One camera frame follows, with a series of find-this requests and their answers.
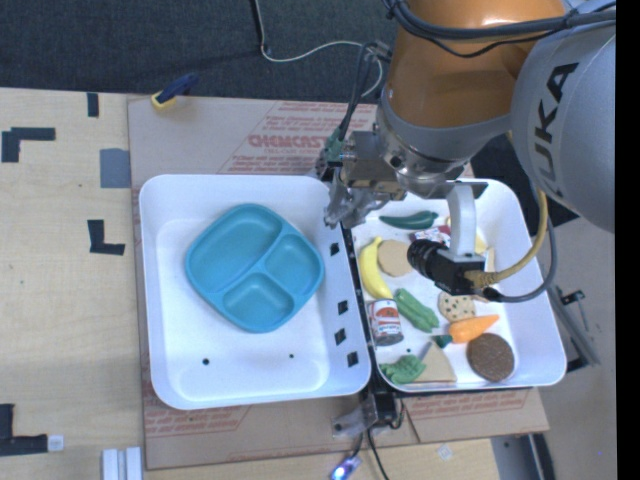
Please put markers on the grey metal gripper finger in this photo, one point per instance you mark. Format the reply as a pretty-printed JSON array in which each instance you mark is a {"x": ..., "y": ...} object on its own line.
[
  {"x": 336, "y": 208},
  {"x": 365, "y": 208}
]

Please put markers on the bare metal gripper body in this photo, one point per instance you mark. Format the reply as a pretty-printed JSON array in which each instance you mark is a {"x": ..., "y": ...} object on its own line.
[{"x": 370, "y": 160}]

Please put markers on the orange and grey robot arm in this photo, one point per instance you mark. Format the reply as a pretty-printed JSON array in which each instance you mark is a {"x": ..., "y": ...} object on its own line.
[{"x": 465, "y": 78}]

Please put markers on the green chili pepper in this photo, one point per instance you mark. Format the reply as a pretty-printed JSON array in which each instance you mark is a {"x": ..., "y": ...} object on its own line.
[{"x": 407, "y": 220}]

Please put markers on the tan round biscuit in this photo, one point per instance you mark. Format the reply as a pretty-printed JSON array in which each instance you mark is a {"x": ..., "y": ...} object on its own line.
[{"x": 392, "y": 258}]

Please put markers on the yellow banana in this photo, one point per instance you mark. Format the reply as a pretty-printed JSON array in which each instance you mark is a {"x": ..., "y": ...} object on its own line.
[{"x": 371, "y": 270}]

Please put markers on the red and white packet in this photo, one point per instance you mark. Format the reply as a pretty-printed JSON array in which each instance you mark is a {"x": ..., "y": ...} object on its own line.
[{"x": 433, "y": 234}]

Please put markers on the blue divided plate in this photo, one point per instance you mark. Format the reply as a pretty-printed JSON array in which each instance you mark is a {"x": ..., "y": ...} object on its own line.
[{"x": 240, "y": 253}]

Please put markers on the green bean pods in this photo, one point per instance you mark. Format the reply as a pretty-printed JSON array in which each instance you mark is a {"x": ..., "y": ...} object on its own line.
[{"x": 415, "y": 310}]

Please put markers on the small red and white can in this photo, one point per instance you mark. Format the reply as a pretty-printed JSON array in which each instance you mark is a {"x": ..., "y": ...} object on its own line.
[{"x": 386, "y": 322}]

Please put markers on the chocolate chip cookie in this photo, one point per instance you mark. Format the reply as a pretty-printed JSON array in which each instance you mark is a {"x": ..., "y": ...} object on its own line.
[{"x": 456, "y": 308}]

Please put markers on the brown cardboard board red print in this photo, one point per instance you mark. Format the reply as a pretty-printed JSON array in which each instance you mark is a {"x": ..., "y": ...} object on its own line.
[{"x": 200, "y": 138}]

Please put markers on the orange carrot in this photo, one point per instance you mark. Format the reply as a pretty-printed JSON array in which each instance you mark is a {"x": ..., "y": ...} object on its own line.
[{"x": 470, "y": 329}]

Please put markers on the tan wedge slice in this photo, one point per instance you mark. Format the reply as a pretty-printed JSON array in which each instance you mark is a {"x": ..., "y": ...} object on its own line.
[{"x": 440, "y": 368}]

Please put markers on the white plastic tray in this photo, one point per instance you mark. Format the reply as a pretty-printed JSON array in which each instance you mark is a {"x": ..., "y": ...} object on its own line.
[
  {"x": 525, "y": 318},
  {"x": 175, "y": 293}
]

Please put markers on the brown round cookie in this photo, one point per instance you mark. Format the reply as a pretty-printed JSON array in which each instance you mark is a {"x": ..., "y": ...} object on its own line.
[{"x": 491, "y": 357}]

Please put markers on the black cylinder on white bracket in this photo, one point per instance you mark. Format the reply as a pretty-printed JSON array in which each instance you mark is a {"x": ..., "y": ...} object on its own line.
[{"x": 452, "y": 268}]

